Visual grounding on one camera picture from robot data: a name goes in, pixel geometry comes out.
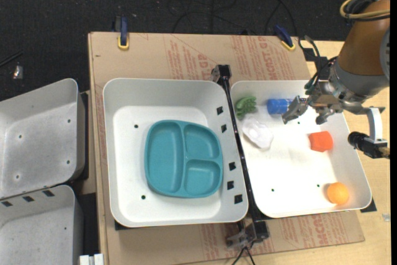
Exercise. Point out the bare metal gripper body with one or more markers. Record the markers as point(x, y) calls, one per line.
point(325, 96)

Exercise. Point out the green ridged toy food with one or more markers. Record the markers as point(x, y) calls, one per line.
point(245, 105)

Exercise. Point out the thin black rod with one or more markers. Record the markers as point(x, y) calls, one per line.
point(245, 167)

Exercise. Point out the clear plastic bottle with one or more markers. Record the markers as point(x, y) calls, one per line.
point(257, 133)

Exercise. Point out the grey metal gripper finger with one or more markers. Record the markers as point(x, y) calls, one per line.
point(295, 108)
point(326, 114)

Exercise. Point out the orange ball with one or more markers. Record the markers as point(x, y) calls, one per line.
point(338, 193)

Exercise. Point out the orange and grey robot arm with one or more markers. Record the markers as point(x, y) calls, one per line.
point(363, 40)

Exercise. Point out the black cylinder on white bracket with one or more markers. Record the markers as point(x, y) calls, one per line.
point(375, 124)

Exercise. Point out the blue bottle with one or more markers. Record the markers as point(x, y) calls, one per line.
point(277, 106)

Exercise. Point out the brown cardboard board, red print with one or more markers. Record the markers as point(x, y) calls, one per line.
point(173, 56)

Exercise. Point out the blue divided plate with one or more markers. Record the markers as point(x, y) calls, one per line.
point(164, 158)

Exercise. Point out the white plastic tray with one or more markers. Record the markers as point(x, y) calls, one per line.
point(130, 164)
point(294, 170)

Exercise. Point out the orange cylinder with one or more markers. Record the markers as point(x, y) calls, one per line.
point(321, 141)

